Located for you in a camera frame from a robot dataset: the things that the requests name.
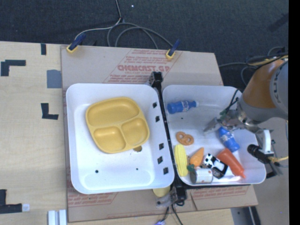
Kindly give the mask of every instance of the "black tape mark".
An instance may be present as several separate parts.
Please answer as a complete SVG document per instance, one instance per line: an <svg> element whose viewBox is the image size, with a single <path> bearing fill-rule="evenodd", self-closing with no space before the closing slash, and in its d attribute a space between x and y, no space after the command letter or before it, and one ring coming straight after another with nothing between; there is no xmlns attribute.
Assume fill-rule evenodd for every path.
<svg viewBox="0 0 300 225"><path fill-rule="evenodd" d="M61 72L47 70L47 88L61 88Z"/></svg>
<svg viewBox="0 0 300 225"><path fill-rule="evenodd" d="M49 104L48 103L41 103L41 107L42 107L42 113L43 113L42 118L52 119L52 120L58 119L58 114L49 114Z"/></svg>
<svg viewBox="0 0 300 225"><path fill-rule="evenodd" d="M280 28L282 25L284 25L286 22L289 21L289 14L285 14L283 15L282 18L278 19L276 22L274 22L273 24L271 24L268 29L271 32L275 32L278 28Z"/></svg>
<svg viewBox="0 0 300 225"><path fill-rule="evenodd" d="M6 200L6 189L0 189L0 206L6 204L5 200Z"/></svg>
<svg viewBox="0 0 300 225"><path fill-rule="evenodd" d="M8 204L0 206L0 214L22 212L22 204Z"/></svg>
<svg viewBox="0 0 300 225"><path fill-rule="evenodd" d="M7 77L9 75L9 65L5 62L1 62L1 77Z"/></svg>
<svg viewBox="0 0 300 225"><path fill-rule="evenodd" d="M0 76L9 75L9 66L25 66L26 60L5 60L1 62L1 73Z"/></svg>
<svg viewBox="0 0 300 225"><path fill-rule="evenodd" d="M6 204L6 189L0 189L0 214L22 212L23 206L19 204Z"/></svg>
<svg viewBox="0 0 300 225"><path fill-rule="evenodd" d="M5 63L9 66L25 66L26 60L5 60Z"/></svg>
<svg viewBox="0 0 300 225"><path fill-rule="evenodd" d="M45 43L41 43L41 55L47 55L47 48Z"/></svg>

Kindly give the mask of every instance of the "orange toy vegetable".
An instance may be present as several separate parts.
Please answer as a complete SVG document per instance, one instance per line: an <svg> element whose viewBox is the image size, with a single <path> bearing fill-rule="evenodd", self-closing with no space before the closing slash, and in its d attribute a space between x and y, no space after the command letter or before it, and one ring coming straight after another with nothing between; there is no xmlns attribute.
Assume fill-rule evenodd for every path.
<svg viewBox="0 0 300 225"><path fill-rule="evenodd" d="M194 170L195 167L200 166L204 155L204 148L200 148L191 158L190 158L190 165L187 166L187 169L191 172Z"/></svg>

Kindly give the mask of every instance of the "yellow corn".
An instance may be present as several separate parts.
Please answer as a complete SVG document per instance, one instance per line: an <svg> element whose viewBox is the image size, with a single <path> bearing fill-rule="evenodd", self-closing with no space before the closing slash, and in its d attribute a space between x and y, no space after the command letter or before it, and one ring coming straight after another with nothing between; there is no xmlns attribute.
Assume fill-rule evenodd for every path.
<svg viewBox="0 0 300 225"><path fill-rule="evenodd" d="M179 176L184 177L188 174L188 159L186 155L186 151L184 149L184 146L182 144L177 144L174 148L174 154L175 154L175 162L177 165L177 171Z"/></svg>

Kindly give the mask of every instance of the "cable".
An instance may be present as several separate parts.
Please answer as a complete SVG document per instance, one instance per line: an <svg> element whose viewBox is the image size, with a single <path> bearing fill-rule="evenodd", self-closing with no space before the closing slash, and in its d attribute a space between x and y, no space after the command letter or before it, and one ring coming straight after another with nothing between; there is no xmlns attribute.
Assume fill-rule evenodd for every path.
<svg viewBox="0 0 300 225"><path fill-rule="evenodd" d="M273 47L273 48L271 48L271 49L268 51L268 55L270 55L271 52L272 52L273 50L275 50L275 49L280 49L280 50L282 51L284 48L285 48L285 47Z"/></svg>
<svg viewBox="0 0 300 225"><path fill-rule="evenodd" d="M174 204L172 204L172 210L173 210L173 212L174 212L176 218L178 219L180 225L183 225L183 223L182 223L181 220L179 219L179 216L177 215L177 212L176 212L176 210L175 210L175 208L174 208Z"/></svg>
<svg viewBox="0 0 300 225"><path fill-rule="evenodd" d="M121 26L121 25L130 25L130 26L133 26L133 27L132 27L132 28L128 28L128 29L122 31L122 32L118 35L118 37L117 37L117 39L116 39L116 42L115 42L115 46L117 46L117 43L118 43L120 37L121 37L125 32L130 31L130 30L133 30L133 29L140 29L140 30L142 30L143 32L145 32L145 33L148 35L148 37L152 40L153 44L155 45L155 47L156 47L157 49L158 49L158 46L157 46L157 44L155 43L153 37L148 33L148 31L151 32L151 33L153 33L153 34L155 34L155 35L157 35L159 38L163 39L163 40L164 40L168 45L170 45L171 47L173 46L173 44L172 44L171 42L169 42L165 37L163 37L162 35L158 34L157 32L155 32L155 31L153 31L153 30L151 30L151 29L148 29L148 28L141 27L141 26L136 25L136 24L134 24L134 23L129 23L129 22L118 23L118 24L112 26L112 27L109 29L108 34L107 34L107 44L108 44L108 46L111 46L109 36L110 36L112 30L113 30L114 28L118 27L118 26Z"/></svg>
<svg viewBox="0 0 300 225"><path fill-rule="evenodd" d="M267 55L267 56L254 56L252 58L249 58L246 60L246 63L251 66L257 66L263 64L264 62L270 62L269 60L278 59L288 56L288 52L280 52L273 55Z"/></svg>
<svg viewBox="0 0 300 225"><path fill-rule="evenodd" d="M245 79L244 79L244 71L246 70L246 69L254 69L255 71L256 71L256 68L255 67L249 67L249 66L247 66L247 67L244 67L242 70L241 70L241 72L240 72L240 77L242 78L242 81L243 81L243 83L245 84L245 86L247 86L247 82L245 82Z"/></svg>
<svg viewBox="0 0 300 225"><path fill-rule="evenodd" d="M276 60L279 60L279 59L285 59L285 58L288 58L287 55L284 55L284 56L278 56L278 57L274 57L273 56L273 59L264 59L263 61L260 61L260 62L253 62L253 63L247 63L249 66L257 66L259 68L261 68L262 66L265 66L267 64L270 64Z"/></svg>
<svg viewBox="0 0 300 225"><path fill-rule="evenodd" d="M284 160L289 159L289 156L281 157L281 158L278 158L278 157L268 157L268 159L271 160L271 162L273 162L273 163L278 163L280 161L284 161Z"/></svg>
<svg viewBox="0 0 300 225"><path fill-rule="evenodd" d="M113 26L119 24L120 21L122 20L122 15L121 15L121 11L120 11L120 7L119 7L118 0L115 0L115 2L116 2L116 5L117 5L117 10L118 10L118 14L119 14L119 19L118 19L118 21L117 21ZM79 35L81 35L82 33L84 33L84 32L96 31L96 30L107 30L107 29L112 28L113 26L107 27L107 28L93 28L93 29L88 29L88 30L82 31L82 32L80 32L80 33L78 33L78 34L76 35L75 39L76 39Z"/></svg>
<svg viewBox="0 0 300 225"><path fill-rule="evenodd" d="M185 202L184 202L184 201L181 201L181 202L177 202L177 203L176 203L176 205L177 205L177 206L180 206L180 207L183 207L183 206L184 206L184 204L185 204Z"/></svg>
<svg viewBox="0 0 300 225"><path fill-rule="evenodd" d="M233 101L234 98L235 98L235 95L237 94L238 91L239 91L238 89L235 90L235 92L234 92L234 94L233 94L233 96L231 98L231 101L230 101L229 105L222 112L220 112L220 115L227 114L228 111L229 111L229 109L232 107L232 105L235 104L239 100L239 98L237 97L235 99L235 101Z"/></svg>
<svg viewBox="0 0 300 225"><path fill-rule="evenodd" d="M167 209L165 211L165 214L164 214L164 217L161 220L159 220L157 223L155 223L154 225L163 225L163 224L165 224L164 221L167 219L168 215L169 215L169 207L167 207Z"/></svg>
<svg viewBox="0 0 300 225"><path fill-rule="evenodd" d="M230 66L230 65L247 65L247 63L245 63L245 62L231 62L231 63L226 63L226 64L219 65L218 67L222 68L222 67L226 67L226 66Z"/></svg>

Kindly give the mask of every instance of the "black cable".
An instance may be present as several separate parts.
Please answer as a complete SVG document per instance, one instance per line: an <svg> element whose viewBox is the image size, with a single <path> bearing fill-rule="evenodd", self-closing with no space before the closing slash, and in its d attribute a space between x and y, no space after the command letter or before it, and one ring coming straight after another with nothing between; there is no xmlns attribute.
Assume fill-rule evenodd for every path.
<svg viewBox="0 0 300 225"><path fill-rule="evenodd" d="M177 215L177 212L176 212L176 210L175 210L175 208L174 208L174 204L172 204L172 210L173 210L173 212L174 212L175 216L177 217L177 219L178 219L178 221L179 221L180 225L183 225L183 223L181 222L181 220L180 220L179 216Z"/></svg>
<svg viewBox="0 0 300 225"><path fill-rule="evenodd" d="M273 50L275 50L275 49L279 49L279 51L281 51L281 52L284 52L284 51L285 51L285 47L273 47L273 48L271 48L271 49L268 51L268 54L267 54L267 55L270 55L271 52L272 52Z"/></svg>
<svg viewBox="0 0 300 225"><path fill-rule="evenodd" d="M254 68L256 68L256 70L258 70L258 69L260 69L260 68L263 67L263 66L266 66L266 65L268 65L268 64L270 64L270 63L272 63L272 62L275 62L275 61L277 61L277 60L279 60L279 59L282 59L283 57L284 57L284 56L280 56L280 57L271 59L269 62L266 62L266 63L264 63L264 64L262 64L262 65L258 65L258 66L253 66L253 65L251 65L251 64L248 64L248 65L251 66L251 67L254 67Z"/></svg>
<svg viewBox="0 0 300 225"><path fill-rule="evenodd" d="M226 64L219 65L218 67L223 68L223 67L227 67L227 66L230 66L230 65L247 65L247 63L245 63L245 62L231 62L231 63L226 63Z"/></svg>
<svg viewBox="0 0 300 225"><path fill-rule="evenodd" d="M184 201L177 202L176 205L183 207L184 206Z"/></svg>
<svg viewBox="0 0 300 225"><path fill-rule="evenodd" d="M167 209L166 209L166 211L165 211L165 215L164 215L164 217L160 220L160 222L165 221L165 220L167 219L168 215L169 215L169 207L167 207Z"/></svg>
<svg viewBox="0 0 300 225"><path fill-rule="evenodd" d="M231 101L230 101L229 105L228 105L221 113L227 114L228 111L229 111L229 109L232 107L232 105L235 104L235 103L239 100L239 98L237 97L237 98L235 99L235 101L233 101L234 98L235 98L235 95L237 94L238 91L239 91L239 90L237 89L237 90L234 92L234 94L233 94L233 96L232 96L232 98L231 98Z"/></svg>
<svg viewBox="0 0 300 225"><path fill-rule="evenodd" d="M277 54L272 54L272 55L267 55L267 56L255 56L255 57L251 57L248 60L246 60L246 63L257 63L257 62L261 62L264 61L266 59L273 59L274 57L284 57L287 56L289 53L288 52L280 52Z"/></svg>

